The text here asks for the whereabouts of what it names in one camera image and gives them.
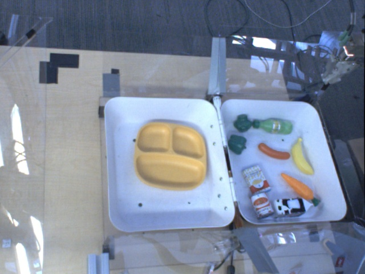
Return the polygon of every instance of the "green toy vegetable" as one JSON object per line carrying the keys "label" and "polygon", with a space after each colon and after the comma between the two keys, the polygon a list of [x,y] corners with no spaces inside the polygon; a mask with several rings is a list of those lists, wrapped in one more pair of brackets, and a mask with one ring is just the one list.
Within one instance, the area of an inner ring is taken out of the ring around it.
{"label": "green toy vegetable", "polygon": [[252,122],[247,118],[247,115],[239,115],[234,121],[233,126],[239,132],[246,132],[252,126]]}
{"label": "green toy vegetable", "polygon": [[246,138],[238,135],[231,135],[228,140],[228,148],[235,154],[241,154],[246,148]]}

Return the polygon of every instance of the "red and white can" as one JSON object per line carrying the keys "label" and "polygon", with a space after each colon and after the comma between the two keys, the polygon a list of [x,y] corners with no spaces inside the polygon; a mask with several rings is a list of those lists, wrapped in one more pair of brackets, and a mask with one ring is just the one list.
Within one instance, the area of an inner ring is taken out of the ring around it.
{"label": "red and white can", "polygon": [[268,217],[274,214],[269,198],[265,193],[258,193],[251,197],[252,206],[256,211],[257,219]]}

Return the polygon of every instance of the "yellow divided plate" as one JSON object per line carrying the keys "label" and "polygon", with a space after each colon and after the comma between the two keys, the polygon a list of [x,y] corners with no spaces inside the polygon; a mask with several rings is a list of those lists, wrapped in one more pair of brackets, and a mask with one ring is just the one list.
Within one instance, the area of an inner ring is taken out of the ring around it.
{"label": "yellow divided plate", "polygon": [[134,166],[147,185],[166,190],[192,190],[205,179],[203,137],[178,124],[153,122],[137,135]]}

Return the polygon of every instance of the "wooden surface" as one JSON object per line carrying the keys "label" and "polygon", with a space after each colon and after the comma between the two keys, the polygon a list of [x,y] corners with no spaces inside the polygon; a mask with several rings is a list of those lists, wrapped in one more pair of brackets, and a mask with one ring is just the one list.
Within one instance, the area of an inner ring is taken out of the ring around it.
{"label": "wooden surface", "polygon": [[[58,84],[45,86],[38,83],[39,61],[49,61],[50,53],[79,54],[79,68],[59,68]],[[242,78],[250,78],[250,81],[255,78],[255,72],[250,77],[249,72],[242,70],[242,62],[239,60],[229,60],[227,67],[231,70],[228,74],[233,84],[238,84]],[[26,48],[18,52],[1,70],[1,88],[8,88],[6,92],[2,89],[1,93],[11,96],[8,99],[1,98],[0,102],[2,105],[8,103],[8,113],[14,102],[20,106],[24,117],[22,125],[28,129],[26,134],[34,135],[31,142],[33,146],[25,143],[26,148],[32,152],[29,153],[30,163],[32,160],[40,161],[37,166],[32,166],[31,181],[17,181],[6,186],[2,183],[1,201],[3,194],[8,194],[11,188],[17,188],[17,191],[23,193],[12,203],[6,204],[7,209],[17,216],[27,208],[27,216],[36,215],[42,222],[43,273],[86,273],[87,255],[100,254],[102,251],[105,238],[103,223],[108,216],[105,203],[103,210],[100,149],[103,148],[103,139],[100,137],[98,107],[99,99],[103,96],[103,73],[110,73],[111,68],[120,70],[122,95],[203,98],[208,86],[210,59]],[[280,75],[275,75],[275,78],[279,80]],[[269,88],[267,85],[262,87],[260,82],[257,87],[258,97]],[[279,92],[278,99],[287,99],[286,93]],[[11,235],[13,228],[8,228]],[[112,234],[118,234],[115,229],[106,229]],[[131,248],[136,252],[139,250],[138,245]],[[4,250],[0,252],[1,261],[12,262],[14,252]],[[161,252],[154,255],[157,261],[163,262],[165,259]],[[280,253],[276,258],[278,261],[281,259],[283,269],[288,265],[294,266],[301,260],[293,253],[293,257],[284,262],[283,255]],[[330,257],[325,256],[318,263],[331,268]],[[255,273],[246,254],[238,259],[237,263],[242,266],[237,265],[236,273]],[[183,265],[155,266],[149,270],[129,269],[129,272],[202,273],[204,266],[204,263],[195,264],[194,268]],[[224,272],[225,267],[222,267],[220,273]]]}

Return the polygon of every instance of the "gray floor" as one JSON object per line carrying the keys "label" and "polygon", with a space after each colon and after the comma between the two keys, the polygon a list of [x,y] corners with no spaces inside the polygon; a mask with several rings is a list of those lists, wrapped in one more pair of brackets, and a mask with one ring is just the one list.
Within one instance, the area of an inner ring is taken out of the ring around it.
{"label": "gray floor", "polygon": [[[47,27],[48,47],[209,56],[211,36],[204,19],[207,1],[0,0],[0,30],[9,23],[9,14],[52,17],[53,22]],[[268,20],[289,24],[287,10],[279,0],[248,1]],[[298,23],[328,0],[285,1],[293,23]],[[358,12],[355,31],[360,31],[364,27],[365,0],[354,1]],[[246,18],[234,0],[214,0],[208,14],[212,29],[220,35],[231,33]],[[295,38],[301,41],[322,30],[343,31],[349,18],[347,0],[334,0],[306,23],[295,27]],[[240,34],[292,40],[290,30],[270,26],[251,13]],[[228,49],[228,56],[238,54]],[[344,140],[364,137],[363,78],[364,71],[359,69],[330,86],[322,97],[320,104],[333,137]]]}

